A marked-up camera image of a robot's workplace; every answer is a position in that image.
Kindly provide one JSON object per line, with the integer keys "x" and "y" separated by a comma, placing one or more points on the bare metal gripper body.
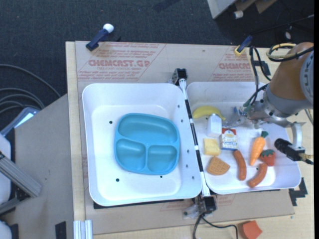
{"x": 268, "y": 114}

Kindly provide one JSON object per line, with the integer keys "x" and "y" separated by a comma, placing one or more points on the orange wedge block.
{"x": 250, "y": 230}

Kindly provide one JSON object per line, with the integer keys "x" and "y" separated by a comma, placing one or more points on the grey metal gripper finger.
{"x": 239, "y": 111}
{"x": 236, "y": 122}

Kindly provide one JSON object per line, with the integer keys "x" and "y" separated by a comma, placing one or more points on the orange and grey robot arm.
{"x": 286, "y": 81}

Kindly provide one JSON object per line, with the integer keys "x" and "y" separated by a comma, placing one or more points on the orange waffle piece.
{"x": 217, "y": 167}

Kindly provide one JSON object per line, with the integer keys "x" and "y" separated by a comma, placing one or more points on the brown cardboard board red print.
{"x": 154, "y": 58}

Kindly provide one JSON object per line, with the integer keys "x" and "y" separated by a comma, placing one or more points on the thin black and white rod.
{"x": 194, "y": 131}

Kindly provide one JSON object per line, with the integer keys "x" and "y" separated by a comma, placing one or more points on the white plastic tray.
{"x": 284, "y": 175}
{"x": 99, "y": 158}

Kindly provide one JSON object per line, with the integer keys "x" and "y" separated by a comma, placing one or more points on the black cylinder on white bracket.
{"x": 289, "y": 149}

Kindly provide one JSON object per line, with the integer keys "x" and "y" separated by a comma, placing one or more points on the blue divided plate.
{"x": 147, "y": 143}

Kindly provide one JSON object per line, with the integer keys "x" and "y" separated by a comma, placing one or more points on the orange carrot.
{"x": 257, "y": 148}

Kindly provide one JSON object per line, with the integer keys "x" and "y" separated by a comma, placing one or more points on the white red blue carton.
{"x": 228, "y": 139}

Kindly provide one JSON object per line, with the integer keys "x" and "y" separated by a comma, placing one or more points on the yellow banana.
{"x": 205, "y": 110}

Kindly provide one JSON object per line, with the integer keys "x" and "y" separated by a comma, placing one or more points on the yellow cheese block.
{"x": 211, "y": 147}

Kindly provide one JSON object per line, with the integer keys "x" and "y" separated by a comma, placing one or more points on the red strawberry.
{"x": 268, "y": 157}

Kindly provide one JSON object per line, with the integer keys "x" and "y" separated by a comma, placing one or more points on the white bottle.
{"x": 214, "y": 127}

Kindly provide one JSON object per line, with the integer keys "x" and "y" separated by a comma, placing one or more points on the orange sausage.
{"x": 259, "y": 175}
{"x": 240, "y": 165}

